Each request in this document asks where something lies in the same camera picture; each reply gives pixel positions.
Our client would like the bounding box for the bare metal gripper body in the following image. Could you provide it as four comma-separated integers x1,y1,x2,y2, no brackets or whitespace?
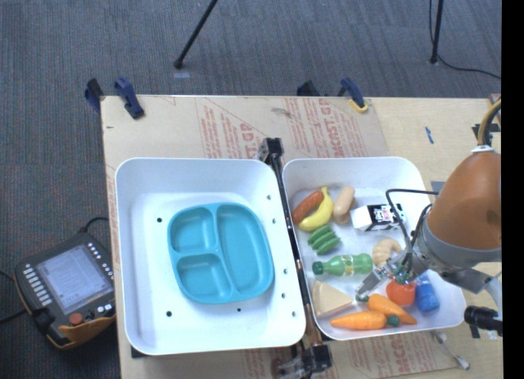
386,250,431,285

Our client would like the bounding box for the orange carrot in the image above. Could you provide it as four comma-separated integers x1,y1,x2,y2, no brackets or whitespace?
330,310,400,332
355,293,418,326

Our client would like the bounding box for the orange round fruit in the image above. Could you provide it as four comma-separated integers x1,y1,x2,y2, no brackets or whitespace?
385,278,418,307

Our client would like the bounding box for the tan croissant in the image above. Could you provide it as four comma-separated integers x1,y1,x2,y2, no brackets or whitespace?
371,237,404,268

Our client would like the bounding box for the green plastic bottle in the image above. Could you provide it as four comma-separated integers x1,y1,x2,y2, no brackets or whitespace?
311,253,374,277

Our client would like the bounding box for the blue can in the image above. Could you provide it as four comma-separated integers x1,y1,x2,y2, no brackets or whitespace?
414,273,440,314

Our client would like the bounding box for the pale yellow cheese wedge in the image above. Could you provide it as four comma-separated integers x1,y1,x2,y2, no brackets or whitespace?
311,280,355,318

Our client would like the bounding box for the green pea pod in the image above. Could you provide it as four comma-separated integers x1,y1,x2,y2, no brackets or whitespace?
306,224,342,256

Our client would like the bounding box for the white and black carton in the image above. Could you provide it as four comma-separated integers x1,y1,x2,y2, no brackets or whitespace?
350,203,408,232

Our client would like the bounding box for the yellow banana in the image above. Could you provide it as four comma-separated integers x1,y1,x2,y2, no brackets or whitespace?
298,186,335,232

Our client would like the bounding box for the tan bread roll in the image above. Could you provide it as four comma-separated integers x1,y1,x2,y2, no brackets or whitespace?
332,185,356,225

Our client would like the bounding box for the thin black rod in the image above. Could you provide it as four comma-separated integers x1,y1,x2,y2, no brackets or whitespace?
268,151,324,346

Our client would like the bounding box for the red-brown sausage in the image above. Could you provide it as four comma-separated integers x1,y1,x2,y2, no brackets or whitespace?
291,190,326,225

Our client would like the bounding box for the white plastic tray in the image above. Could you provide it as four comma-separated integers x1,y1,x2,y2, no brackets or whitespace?
282,156,468,342
115,157,307,357

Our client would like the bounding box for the blue divided plate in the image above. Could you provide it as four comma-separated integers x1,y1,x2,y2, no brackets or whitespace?
166,202,275,305

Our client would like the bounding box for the brown cardboard board red print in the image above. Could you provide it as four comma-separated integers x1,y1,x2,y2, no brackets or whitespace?
100,94,466,379

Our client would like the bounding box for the black tripod leg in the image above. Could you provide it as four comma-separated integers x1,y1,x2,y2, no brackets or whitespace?
428,0,450,65
173,0,238,70

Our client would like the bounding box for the black cylinder on white bracket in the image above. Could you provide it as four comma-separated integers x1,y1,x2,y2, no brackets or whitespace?
440,268,504,337

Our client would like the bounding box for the black block with thin wires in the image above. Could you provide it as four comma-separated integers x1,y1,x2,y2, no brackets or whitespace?
257,137,286,165
271,342,333,377

